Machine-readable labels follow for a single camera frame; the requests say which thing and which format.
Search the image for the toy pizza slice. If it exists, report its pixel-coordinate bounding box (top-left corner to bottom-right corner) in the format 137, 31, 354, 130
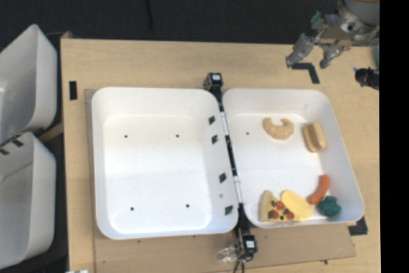
258, 190, 300, 223

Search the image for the orange toy sausage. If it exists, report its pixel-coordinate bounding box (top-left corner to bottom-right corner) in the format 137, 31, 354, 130
307, 174, 331, 205

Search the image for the green toy broccoli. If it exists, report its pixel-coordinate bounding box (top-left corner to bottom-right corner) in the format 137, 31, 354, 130
316, 195, 343, 219

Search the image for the black cylinder on white bracket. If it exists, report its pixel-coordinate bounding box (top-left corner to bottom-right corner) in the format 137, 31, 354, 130
353, 66, 380, 89

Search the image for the yellow toy cheese wedge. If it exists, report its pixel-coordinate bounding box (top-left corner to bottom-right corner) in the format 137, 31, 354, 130
281, 189, 314, 221

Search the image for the beige toy croissant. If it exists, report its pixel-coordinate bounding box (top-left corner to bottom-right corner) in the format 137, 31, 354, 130
262, 117, 295, 141

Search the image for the white plastic tray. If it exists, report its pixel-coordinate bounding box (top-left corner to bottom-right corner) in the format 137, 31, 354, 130
91, 86, 240, 240
222, 88, 366, 230

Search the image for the black block with thin wires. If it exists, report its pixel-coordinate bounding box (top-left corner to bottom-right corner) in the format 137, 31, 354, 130
239, 233, 259, 256
203, 72, 225, 91

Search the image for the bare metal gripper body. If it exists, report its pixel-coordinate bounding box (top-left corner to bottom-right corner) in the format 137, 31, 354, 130
314, 8, 380, 51

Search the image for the thin black and white rod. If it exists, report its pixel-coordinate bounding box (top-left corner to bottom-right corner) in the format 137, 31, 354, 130
212, 85, 254, 236

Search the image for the toy hot dog bun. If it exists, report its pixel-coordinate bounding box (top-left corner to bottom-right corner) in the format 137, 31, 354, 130
302, 121, 328, 153

